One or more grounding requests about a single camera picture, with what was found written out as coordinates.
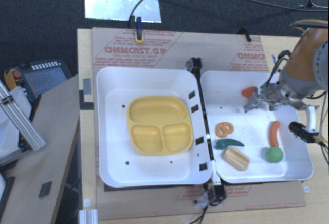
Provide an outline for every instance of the toy green vegetable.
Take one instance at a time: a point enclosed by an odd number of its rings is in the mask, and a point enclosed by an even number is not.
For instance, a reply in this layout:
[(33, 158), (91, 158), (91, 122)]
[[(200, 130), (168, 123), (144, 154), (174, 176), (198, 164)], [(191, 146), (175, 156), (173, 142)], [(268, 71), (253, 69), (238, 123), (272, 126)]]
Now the toy green vegetable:
[(234, 139), (226, 138), (226, 139), (221, 139), (218, 140), (215, 146), (215, 149), (222, 150), (225, 149), (228, 146), (245, 146), (243, 143), (236, 141)]

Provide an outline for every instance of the toy pretzel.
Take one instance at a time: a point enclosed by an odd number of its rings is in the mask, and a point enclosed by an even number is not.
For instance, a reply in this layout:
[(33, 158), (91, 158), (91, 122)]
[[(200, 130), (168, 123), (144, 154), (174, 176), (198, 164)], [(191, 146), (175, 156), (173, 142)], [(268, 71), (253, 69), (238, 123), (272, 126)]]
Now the toy pretzel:
[(226, 137), (228, 134), (231, 134), (234, 130), (234, 127), (229, 122), (222, 122), (219, 123), (216, 127), (216, 135), (223, 138)]

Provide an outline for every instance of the toy sausage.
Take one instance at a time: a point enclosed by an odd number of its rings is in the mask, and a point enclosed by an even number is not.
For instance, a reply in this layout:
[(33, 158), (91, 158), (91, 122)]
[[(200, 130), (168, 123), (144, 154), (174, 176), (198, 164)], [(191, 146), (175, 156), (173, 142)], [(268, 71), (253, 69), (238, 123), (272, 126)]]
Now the toy sausage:
[(274, 121), (269, 130), (269, 141), (272, 147), (278, 147), (277, 131), (280, 126), (280, 122)]

